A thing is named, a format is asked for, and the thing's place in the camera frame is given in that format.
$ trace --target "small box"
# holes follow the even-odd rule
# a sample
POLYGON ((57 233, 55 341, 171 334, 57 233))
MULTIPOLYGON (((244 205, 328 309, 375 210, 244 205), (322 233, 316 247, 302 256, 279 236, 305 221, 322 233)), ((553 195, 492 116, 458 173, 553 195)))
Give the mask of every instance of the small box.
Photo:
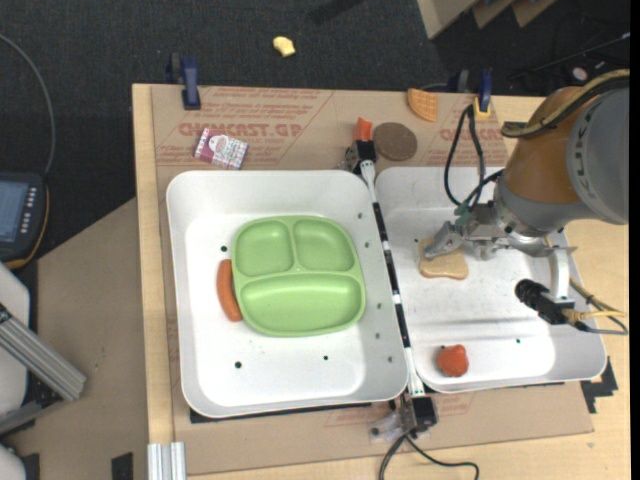
POLYGON ((242 165, 247 147, 246 142, 205 128, 198 139, 193 156, 211 165, 237 170, 242 165))

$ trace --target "black cable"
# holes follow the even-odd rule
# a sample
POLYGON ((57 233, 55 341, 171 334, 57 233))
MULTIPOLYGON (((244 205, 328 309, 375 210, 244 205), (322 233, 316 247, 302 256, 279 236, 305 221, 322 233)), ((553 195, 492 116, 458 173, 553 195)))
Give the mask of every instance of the black cable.
POLYGON ((599 44, 599 45, 596 45, 596 46, 592 46, 591 48, 586 48, 586 49, 581 50, 581 51, 576 52, 576 53, 572 53, 572 54, 567 55, 565 57, 562 57, 560 59, 556 59, 556 60, 553 60, 551 62, 547 62, 546 64, 543 64, 542 66, 538 66, 538 67, 532 68, 531 71, 534 71, 534 72, 542 71, 543 69, 549 68, 551 66, 555 66, 556 64, 562 64, 563 62, 565 62, 567 60, 574 59, 576 57, 580 57, 580 56, 585 55, 587 53, 590 53, 592 51, 600 50, 601 48, 606 48, 607 46, 619 43, 621 41, 626 41, 627 39, 630 39, 630 38, 631 38, 631 32, 625 32, 624 34, 622 34, 619 37, 616 37, 615 39, 611 39, 611 40, 609 40, 609 41, 607 41, 605 43, 602 43, 602 44, 599 44))
POLYGON ((613 316, 608 316, 607 318, 617 323, 622 328, 622 330, 612 331, 610 329, 594 329, 593 327, 589 327, 584 322, 576 322, 574 327, 579 331, 590 332, 591 334, 609 334, 613 336, 629 336, 629 329, 627 329, 627 327, 620 320, 618 320, 616 317, 613 317, 613 316))
POLYGON ((384 480, 384 473, 387 469, 387 466, 389 465, 389 462, 391 462, 391 459, 393 458, 393 456, 395 455, 395 453, 398 451, 398 449, 400 448, 400 446, 402 446, 403 442, 407 442, 409 443, 409 445, 411 445, 411 447, 416 450, 420 455, 422 455, 425 459, 433 462, 434 464, 438 465, 438 466, 444 466, 447 468, 457 468, 457 467, 471 467, 475 470, 475 475, 474 475, 474 480, 478 480, 478 478, 480 478, 480 468, 478 467, 477 464, 473 463, 473 462, 442 462, 439 461, 437 459, 434 459, 433 457, 431 457, 430 455, 428 455, 425 451, 421 450, 420 447, 413 441, 413 439, 411 439, 409 437, 409 433, 404 434, 402 436, 400 436, 394 443, 393 445, 391 445, 391 448, 389 448, 389 450, 387 451, 387 453, 385 454, 385 456, 382 459, 382 463, 380 464, 380 470, 378 472, 378 480, 384 480))
POLYGON ((449 84, 443 82, 436 82, 433 84, 423 85, 420 87, 421 91, 438 91, 438 89, 446 90, 449 84))
POLYGON ((434 464, 437 464, 438 466, 444 466, 446 468, 458 468, 462 466, 470 467, 470 468, 473 468, 476 472, 473 477, 474 480, 478 480, 478 478, 480 478, 480 468, 476 463, 474 462, 442 462, 442 461, 436 460, 430 455, 428 455, 424 450, 421 450, 420 447, 416 443, 414 443, 413 439, 411 439, 409 436, 406 436, 406 438, 407 438, 407 442, 413 447, 415 451, 417 451, 425 459, 430 460, 434 464))
POLYGON ((478 138, 478 135, 476 133, 476 121, 475 121, 473 105, 469 105, 467 108, 465 108, 462 114, 460 115, 460 120, 458 121, 458 127, 456 128, 456 134, 453 137, 453 142, 451 143, 451 148, 449 149, 449 155, 447 156, 447 162, 444 166, 444 190, 447 193, 447 197, 453 204, 455 204, 456 206, 460 206, 460 204, 462 204, 451 193, 451 188, 449 187, 449 169, 451 168, 453 156, 456 152, 458 141, 460 140, 462 125, 464 124, 465 118, 467 117, 469 118, 469 131, 471 133, 471 140, 473 141, 473 145, 478 155, 478 164, 479 164, 479 171, 480 171, 479 173, 480 180, 478 182, 478 186, 472 192, 472 194, 473 193, 476 194, 473 203, 470 205, 470 209, 473 209, 476 206, 476 204, 478 204, 478 201, 480 200, 480 196, 482 195, 482 188, 484 187, 484 185, 486 185, 485 177, 484 177, 485 171, 486 171, 485 164, 484 164, 484 153, 482 152, 480 139, 478 138))
MULTIPOLYGON (((550 48, 551 51, 549 55, 550 60, 545 62, 542 65, 532 67, 532 68, 524 68, 518 71, 517 73, 511 74, 507 77, 507 80, 516 80, 516 79, 522 78, 524 79, 523 80, 524 84, 528 90, 532 90, 532 91, 535 90, 536 92, 541 92, 540 94, 541 96, 547 96, 551 92, 551 90, 548 90, 548 89, 541 90, 541 89, 530 87, 531 85, 529 83, 530 78, 536 77, 538 81, 542 84, 545 81, 554 83, 553 81, 548 79, 553 79, 553 78, 557 79, 559 77, 562 77, 563 80, 560 83, 561 83, 561 87, 564 87, 566 85, 566 81, 564 80, 564 75, 561 73, 558 73, 557 70, 552 72, 551 70, 549 70, 549 68, 556 67, 557 65, 561 64, 564 60, 570 59, 572 57, 586 56, 588 53, 591 53, 595 50, 606 47, 608 45, 607 43, 600 44, 596 46, 595 49, 591 48, 589 45, 592 44, 603 33, 606 33, 608 30, 610 30, 612 27, 616 27, 617 29, 624 27, 624 29, 627 30, 629 28, 629 22, 602 20, 594 16, 591 16, 587 11, 584 11, 582 9, 571 10, 565 13, 556 21, 553 34, 551 35, 551 48, 550 48), (560 36, 561 26, 564 25, 564 22, 566 21, 567 18, 579 19, 580 21, 579 31, 582 31, 582 29, 585 26, 585 22, 588 21, 592 27, 599 29, 599 32, 597 32, 594 36, 591 36, 587 41, 583 41, 582 44, 576 49, 576 53, 569 56, 565 56, 560 59, 558 57, 558 37, 560 36)), ((624 39, 628 39, 628 38, 619 37, 617 39, 614 39, 613 42, 619 42, 620 40, 624 40, 624 39)))
POLYGON ((44 93, 44 98, 47 101, 47 109, 49 111, 49 121, 51 123, 51 147, 49 149, 49 158, 48 158, 47 164, 46 164, 46 166, 44 168, 44 176, 43 177, 46 177, 49 174, 49 171, 51 170, 51 164, 53 163, 53 157, 55 156, 56 142, 57 142, 56 123, 55 123, 55 118, 54 118, 54 114, 53 114, 53 105, 51 104, 51 97, 49 96, 49 91, 47 90, 47 86, 45 85, 44 80, 42 79, 42 76, 40 75, 40 71, 38 70, 36 65, 33 63, 33 61, 29 58, 29 56, 24 52, 24 50, 22 50, 22 48, 20 48, 16 43, 14 43, 11 39, 9 39, 8 37, 6 37, 3 34, 0 34, 0 40, 4 41, 11 48, 13 48, 16 52, 18 52, 20 54, 20 56, 26 61, 26 63, 32 69, 33 73, 36 75, 36 78, 38 79, 38 82, 40 83, 40 87, 42 87, 42 92, 44 93))
POLYGON ((492 181, 496 181, 500 176, 502 176, 503 173, 504 169, 500 169, 499 171, 494 172, 491 176, 487 176, 484 180, 482 180, 482 183, 479 183, 478 186, 471 191, 471 193, 465 198, 464 202, 468 203, 469 201, 471 201, 473 196, 478 191, 481 192, 485 185, 491 183, 492 181))
POLYGON ((398 451, 398 448, 402 446, 402 443, 404 442, 406 437, 407 437, 406 434, 400 436, 396 440, 396 442, 391 445, 391 448, 389 448, 385 456, 382 458, 382 463, 380 464, 380 470, 378 471, 378 480, 384 480, 384 472, 386 471, 387 466, 389 465, 389 462, 391 462, 391 459, 393 458, 393 455, 398 451))

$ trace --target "green plate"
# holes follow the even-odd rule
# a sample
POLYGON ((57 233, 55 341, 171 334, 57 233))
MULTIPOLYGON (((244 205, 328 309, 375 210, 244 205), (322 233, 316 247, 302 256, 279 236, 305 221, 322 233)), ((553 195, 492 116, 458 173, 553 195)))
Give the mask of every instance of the green plate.
POLYGON ((233 283, 242 316, 271 336, 311 336, 357 322, 364 279, 351 237, 310 216, 251 221, 232 245, 233 283))

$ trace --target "dark floor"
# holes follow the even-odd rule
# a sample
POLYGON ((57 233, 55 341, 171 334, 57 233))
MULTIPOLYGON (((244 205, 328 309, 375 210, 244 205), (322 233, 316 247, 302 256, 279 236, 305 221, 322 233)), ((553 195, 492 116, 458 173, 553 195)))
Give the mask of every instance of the dark floor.
MULTIPOLYGON (((416 0, 0 0, 0 33, 38 66, 58 135, 51 215, 39 254, 135 195, 131 84, 163 82, 171 52, 195 55, 199 82, 401 90, 492 68, 494 94, 545 95, 568 69, 627 64, 630 40, 535 76, 510 77, 630 30, 631 0, 560 0, 525 28, 510 10, 479 30, 471 14, 430 41, 416 0), (295 40, 281 62, 276 35, 295 40)), ((0 42, 0 171, 40 172, 47 107, 26 62, 0 42)))

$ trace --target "black wire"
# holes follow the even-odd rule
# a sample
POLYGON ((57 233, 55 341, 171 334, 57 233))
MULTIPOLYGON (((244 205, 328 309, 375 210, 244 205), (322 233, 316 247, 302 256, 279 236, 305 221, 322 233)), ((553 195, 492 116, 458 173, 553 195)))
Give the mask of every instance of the black wire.
POLYGON ((449 86, 446 82, 436 82, 433 84, 423 85, 421 91, 437 91, 438 89, 446 89, 449 86))
POLYGON ((478 138, 478 135, 476 133, 476 120, 475 120, 473 105, 469 105, 467 108, 465 108, 464 111, 462 112, 462 115, 460 115, 460 120, 458 121, 458 127, 456 128, 456 134, 453 137, 453 142, 451 143, 451 148, 449 149, 449 155, 447 156, 447 162, 444 166, 444 190, 447 193, 447 197, 453 204, 455 204, 456 206, 460 206, 460 204, 462 204, 453 196, 451 192, 451 188, 449 187, 449 169, 451 168, 453 156, 456 152, 458 141, 460 140, 462 125, 464 124, 464 120, 467 117, 469 118, 469 131, 471 133, 471 140, 473 141, 473 145, 476 149, 476 154, 478 155, 478 164, 480 168, 479 169, 480 180, 479 180, 478 186, 472 192, 472 194, 474 193, 476 194, 473 203, 470 205, 470 209, 473 209, 476 206, 476 204, 478 204, 478 201, 480 200, 480 197, 482 195, 482 188, 484 187, 484 185, 486 185, 486 181, 484 177, 486 172, 486 168, 484 164, 484 153, 482 152, 480 139, 478 138))
POLYGON ((387 451, 387 453, 385 454, 384 458, 382 459, 382 463, 380 464, 380 471, 378 472, 378 480, 384 480, 384 472, 386 471, 387 466, 389 465, 389 462, 391 462, 391 459, 393 458, 394 454, 398 451, 400 446, 402 446, 402 443, 404 441, 409 443, 409 445, 411 445, 411 447, 414 450, 416 450, 420 455, 422 455, 425 459, 433 462, 434 464, 437 464, 438 466, 444 466, 446 468, 471 467, 475 470, 475 475, 473 477, 474 480, 478 480, 478 478, 480 478, 480 468, 478 467, 477 464, 473 462, 442 462, 437 459, 434 459, 433 457, 428 455, 425 451, 421 450, 420 447, 413 441, 413 439, 409 437, 409 434, 407 433, 400 436, 396 440, 396 442, 393 443, 393 445, 391 445, 391 448, 389 448, 389 451, 387 451))
POLYGON ((415 451, 417 451, 425 459, 430 460, 434 464, 437 464, 438 466, 444 466, 446 468, 458 468, 461 466, 470 467, 470 468, 473 468, 476 472, 473 477, 474 480, 478 480, 478 478, 480 478, 480 468, 476 463, 474 462, 442 462, 442 461, 436 460, 430 455, 428 455, 424 450, 421 450, 420 447, 413 442, 413 439, 411 439, 409 436, 406 436, 406 437, 407 437, 407 442, 413 447, 415 451))
MULTIPOLYGON (((587 303, 587 305, 592 304, 596 309, 598 309, 598 311, 605 311, 605 308, 603 308, 602 306, 600 306, 600 304, 598 304, 595 300, 593 300, 595 298, 593 294, 589 295, 588 297, 585 297, 579 290, 576 290, 576 291, 580 295, 582 295, 582 297, 584 298, 584 300, 587 303)), ((621 331, 612 331, 612 330, 609 330, 609 329, 594 329, 593 327, 589 327, 584 322, 576 322, 574 327, 576 329, 578 329, 579 331, 590 332, 592 334, 609 334, 609 335, 613 335, 613 336, 628 336, 629 335, 629 329, 627 329, 627 326, 624 325, 620 320, 618 320, 614 316, 607 316, 607 318, 609 320, 611 320, 612 322, 614 322, 616 325, 618 325, 618 327, 620 327, 620 329, 622 329, 622 330, 621 331)))
POLYGON ((393 458, 393 455, 398 451, 398 448, 402 446, 402 443, 404 442, 406 437, 407 437, 406 434, 400 436, 396 440, 396 442, 391 445, 391 448, 389 448, 385 456, 382 458, 382 463, 380 464, 380 470, 378 471, 378 480, 384 480, 384 472, 386 471, 387 466, 389 465, 389 462, 391 462, 391 459, 393 458))
POLYGON ((576 329, 578 329, 579 331, 582 332, 590 332, 591 334, 610 334, 613 336, 628 336, 629 335, 629 329, 626 328, 626 326, 617 318, 613 317, 613 316, 609 316, 607 317, 610 320, 613 320, 615 323, 617 323, 622 330, 621 331, 612 331, 610 329, 594 329, 593 327, 589 327, 587 324, 585 324, 584 322, 576 322, 574 327, 576 329))
POLYGON ((49 174, 49 171, 51 170, 51 164, 53 163, 53 157, 55 156, 56 142, 57 142, 56 123, 55 123, 55 118, 53 114, 53 105, 51 104, 51 97, 49 96, 49 91, 47 90, 47 86, 45 85, 44 80, 42 79, 42 75, 40 75, 40 71, 38 70, 36 65, 33 63, 33 61, 29 58, 29 56, 24 52, 24 50, 22 50, 22 48, 20 48, 16 43, 14 43, 11 39, 9 39, 3 34, 0 34, 0 40, 4 41, 16 52, 18 52, 18 54, 20 54, 20 56, 25 60, 25 62, 29 65, 29 67, 35 74, 36 78, 38 79, 38 82, 40 83, 40 87, 42 88, 42 92, 44 93, 44 98, 47 102, 47 109, 49 111, 49 121, 51 123, 51 146, 49 148, 49 159, 47 160, 47 164, 44 168, 44 176, 43 176, 43 177, 46 177, 49 174))
POLYGON ((587 11, 584 10, 578 10, 578 11, 569 11, 568 13, 564 14, 563 16, 560 17, 560 19, 556 22, 556 27, 553 33, 553 39, 551 41, 551 59, 557 59, 558 58, 558 51, 557 51, 557 46, 558 46, 558 36, 560 35, 560 26, 562 25, 562 22, 564 20, 566 20, 567 18, 572 17, 572 18, 579 18, 580 21, 580 25, 578 28, 578 32, 580 32, 580 36, 584 37, 584 29, 586 28, 587 25, 591 26, 594 29, 597 29, 598 31, 591 35, 586 41, 583 41, 576 49, 576 52, 581 52, 581 50, 585 50, 587 48, 589 48, 590 44, 593 44, 596 39, 598 39, 598 37, 602 36, 603 34, 609 32, 612 28, 620 28, 620 27, 624 27, 625 29, 629 27, 629 22, 628 21, 610 21, 610 20, 603 20, 600 18, 597 18, 595 16, 590 15, 587 11))
POLYGON ((500 169, 499 171, 494 172, 491 176, 487 176, 484 180, 482 180, 482 183, 478 184, 478 186, 474 188, 471 193, 465 198, 465 202, 469 202, 477 192, 482 191, 485 185, 491 183, 492 181, 496 181, 500 176, 502 176, 503 173, 504 169, 500 169))

